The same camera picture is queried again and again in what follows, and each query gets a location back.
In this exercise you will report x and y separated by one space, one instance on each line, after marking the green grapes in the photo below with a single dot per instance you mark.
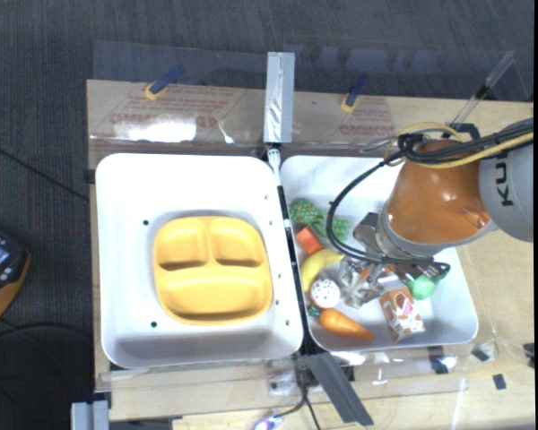
307 213

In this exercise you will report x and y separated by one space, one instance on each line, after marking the brown cardboard board red print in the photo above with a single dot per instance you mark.
497 294

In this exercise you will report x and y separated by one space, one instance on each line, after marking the orange and white carton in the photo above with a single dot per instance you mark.
401 314

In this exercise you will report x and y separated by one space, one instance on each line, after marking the green round toy fruit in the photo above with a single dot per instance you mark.
421 287

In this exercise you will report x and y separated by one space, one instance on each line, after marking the white plastic tray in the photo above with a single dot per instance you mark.
448 312
125 249

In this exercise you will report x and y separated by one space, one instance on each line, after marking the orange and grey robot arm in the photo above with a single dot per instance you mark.
435 200

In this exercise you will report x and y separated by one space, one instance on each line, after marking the yellow banana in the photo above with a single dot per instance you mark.
316 264

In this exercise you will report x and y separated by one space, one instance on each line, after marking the orange cube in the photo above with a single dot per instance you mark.
309 240

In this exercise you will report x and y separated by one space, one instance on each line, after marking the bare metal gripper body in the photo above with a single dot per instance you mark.
363 280

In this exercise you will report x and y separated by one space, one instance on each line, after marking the yellow divided plate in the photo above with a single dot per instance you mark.
213 285

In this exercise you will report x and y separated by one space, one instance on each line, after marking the orange carrot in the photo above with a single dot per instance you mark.
343 324

